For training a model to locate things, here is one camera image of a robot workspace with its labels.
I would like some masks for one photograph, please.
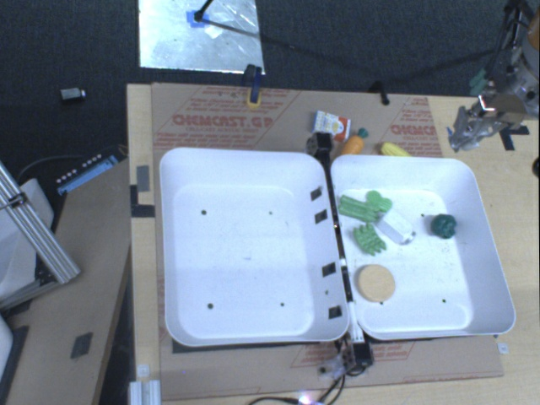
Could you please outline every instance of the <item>round cracker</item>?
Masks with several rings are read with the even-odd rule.
[[[396,282],[390,270],[378,264],[362,267],[356,284],[360,294],[369,301],[386,301],[396,290]]]

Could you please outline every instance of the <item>metal plate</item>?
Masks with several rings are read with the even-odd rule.
[[[139,0],[140,65],[143,68],[243,73],[264,69],[255,0],[214,0],[207,23],[188,13],[206,0]]]

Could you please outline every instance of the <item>white box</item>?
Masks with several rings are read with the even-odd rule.
[[[188,346],[332,341],[348,328],[332,210],[321,165],[307,154],[177,148],[161,160],[165,320]],[[374,338],[499,334],[515,321],[473,173],[454,159],[347,155],[334,161],[336,202],[389,197],[414,241],[373,257],[340,218],[354,309]],[[431,235],[449,213],[456,236]],[[384,304],[354,280],[381,264],[396,281]]]

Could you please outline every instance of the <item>table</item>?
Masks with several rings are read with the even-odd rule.
[[[152,163],[151,88],[128,87],[128,126],[130,139],[130,182],[136,184],[141,165]],[[390,95],[390,100],[397,95]],[[346,388],[339,404],[476,404],[537,403],[540,389],[540,326],[538,294],[538,179],[532,162],[538,156],[538,122],[527,125],[531,135],[514,137],[516,151],[504,151],[498,137],[486,139],[470,152],[454,153],[446,141],[460,105],[471,105],[471,98],[429,97],[429,106],[445,157],[457,158],[474,171],[494,240],[505,270],[516,307],[517,321],[510,333],[499,339],[508,347],[502,355],[505,375],[499,378],[466,381],[418,383],[396,386]],[[138,193],[138,204],[154,203],[153,186]],[[135,355],[138,379],[159,379],[159,329],[153,220],[132,221],[133,286],[135,308]],[[297,397],[298,392],[284,395]],[[245,404],[256,396],[234,396],[168,401],[181,405]]]
[[[127,172],[125,160],[67,195],[56,236],[81,273],[7,319],[29,328],[7,405],[100,402],[128,278]],[[88,353],[71,358],[89,334]]]

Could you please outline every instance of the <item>cardboard mat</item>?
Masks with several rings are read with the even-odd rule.
[[[328,387],[321,364],[336,356],[333,343],[185,348],[165,327],[159,161],[169,149],[201,147],[303,151],[317,111],[346,116],[352,132],[366,128],[363,154],[378,154],[391,141],[417,156],[442,155],[425,97],[263,89],[256,110],[246,105],[245,88],[154,84],[151,88],[156,256],[159,303],[159,365],[166,401],[240,394],[290,392]],[[336,143],[332,155],[342,145]],[[503,375],[492,337],[455,337],[376,343],[375,364],[348,386],[460,380]]]

